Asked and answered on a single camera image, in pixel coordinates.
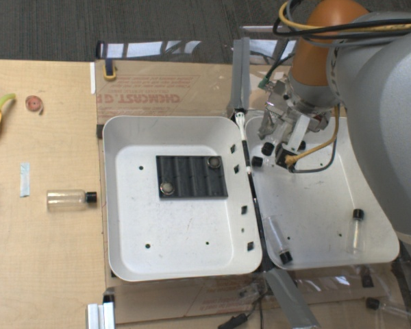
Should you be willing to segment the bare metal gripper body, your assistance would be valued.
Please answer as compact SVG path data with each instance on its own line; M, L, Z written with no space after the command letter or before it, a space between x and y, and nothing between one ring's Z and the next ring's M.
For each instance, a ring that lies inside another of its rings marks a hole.
M300 117L309 118L307 130L324 130L331 119L332 92L328 86L309 86L294 79L276 81L270 89L265 110L277 115L277 127L285 121L297 124Z

